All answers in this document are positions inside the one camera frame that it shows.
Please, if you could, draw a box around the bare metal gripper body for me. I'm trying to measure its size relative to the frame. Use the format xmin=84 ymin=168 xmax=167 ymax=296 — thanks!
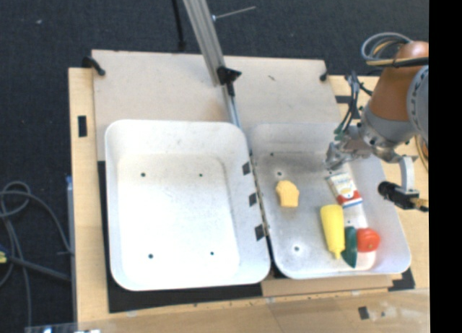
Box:
xmin=337 ymin=129 xmax=403 ymax=163

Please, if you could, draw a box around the white carton with red print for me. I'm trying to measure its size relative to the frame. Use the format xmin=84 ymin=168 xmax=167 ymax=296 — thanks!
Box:
xmin=324 ymin=171 xmax=364 ymax=210

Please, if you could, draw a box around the yellow toy bread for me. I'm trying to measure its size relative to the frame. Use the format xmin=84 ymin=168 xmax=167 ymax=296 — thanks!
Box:
xmin=275 ymin=179 xmax=301 ymax=209

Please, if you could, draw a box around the yellow squeeze bottle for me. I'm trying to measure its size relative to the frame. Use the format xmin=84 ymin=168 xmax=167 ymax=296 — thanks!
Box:
xmin=319 ymin=204 xmax=346 ymax=261

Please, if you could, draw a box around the white plastic tray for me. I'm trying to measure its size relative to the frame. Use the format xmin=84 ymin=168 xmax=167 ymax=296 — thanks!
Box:
xmin=248 ymin=122 xmax=413 ymax=281
xmin=104 ymin=118 xmax=272 ymax=293

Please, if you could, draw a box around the dark green cone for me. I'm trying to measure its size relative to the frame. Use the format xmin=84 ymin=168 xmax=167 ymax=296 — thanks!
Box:
xmin=340 ymin=226 xmax=359 ymax=269

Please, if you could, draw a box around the pale cardboard board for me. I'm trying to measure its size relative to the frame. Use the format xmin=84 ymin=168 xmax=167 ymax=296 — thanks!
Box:
xmin=90 ymin=48 xmax=404 ymax=298

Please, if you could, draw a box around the black cylinder on white bracket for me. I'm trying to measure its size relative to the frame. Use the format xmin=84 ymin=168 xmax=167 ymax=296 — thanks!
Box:
xmin=377 ymin=155 xmax=422 ymax=210

